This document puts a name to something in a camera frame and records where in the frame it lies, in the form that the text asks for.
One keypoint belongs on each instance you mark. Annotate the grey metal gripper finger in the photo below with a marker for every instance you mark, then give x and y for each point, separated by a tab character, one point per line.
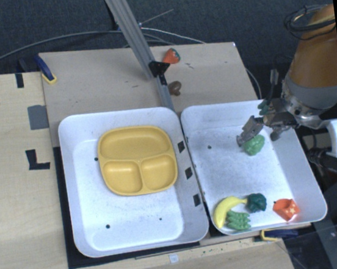
249	131
279	132

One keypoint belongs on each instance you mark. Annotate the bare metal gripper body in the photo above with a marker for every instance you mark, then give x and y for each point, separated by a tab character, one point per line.
286	115

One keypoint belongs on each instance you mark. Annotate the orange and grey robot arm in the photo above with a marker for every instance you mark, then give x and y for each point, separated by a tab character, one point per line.
315	59

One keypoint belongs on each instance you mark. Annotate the light green grapes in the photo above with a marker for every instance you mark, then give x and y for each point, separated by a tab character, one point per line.
254	146

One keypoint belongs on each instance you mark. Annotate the white plastic tray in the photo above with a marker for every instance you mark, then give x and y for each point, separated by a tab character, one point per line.
238	177
130	216

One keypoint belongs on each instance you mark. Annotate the dark green broccoli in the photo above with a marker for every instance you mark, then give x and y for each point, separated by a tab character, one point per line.
256	202

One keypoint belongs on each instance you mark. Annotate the orange carton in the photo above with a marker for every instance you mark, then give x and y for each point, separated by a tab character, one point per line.
286	209

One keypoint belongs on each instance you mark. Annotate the yellow banana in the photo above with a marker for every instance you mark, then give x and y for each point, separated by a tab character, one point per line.
221	211

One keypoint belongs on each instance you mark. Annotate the brown toy food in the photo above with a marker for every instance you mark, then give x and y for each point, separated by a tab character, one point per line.
175	88

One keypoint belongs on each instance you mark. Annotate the green pea pods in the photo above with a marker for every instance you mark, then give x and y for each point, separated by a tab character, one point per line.
238	220

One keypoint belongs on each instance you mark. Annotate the red strawberry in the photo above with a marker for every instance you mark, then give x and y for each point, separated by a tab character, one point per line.
170	56

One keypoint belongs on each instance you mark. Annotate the yellow divided plate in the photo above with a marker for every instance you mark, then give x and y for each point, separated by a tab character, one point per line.
136	159

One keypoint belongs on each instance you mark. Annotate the brown cardboard board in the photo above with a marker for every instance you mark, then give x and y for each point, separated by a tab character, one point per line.
103	84

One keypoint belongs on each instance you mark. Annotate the black cylinder on white bracket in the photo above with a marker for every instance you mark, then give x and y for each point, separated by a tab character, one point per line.
336	136

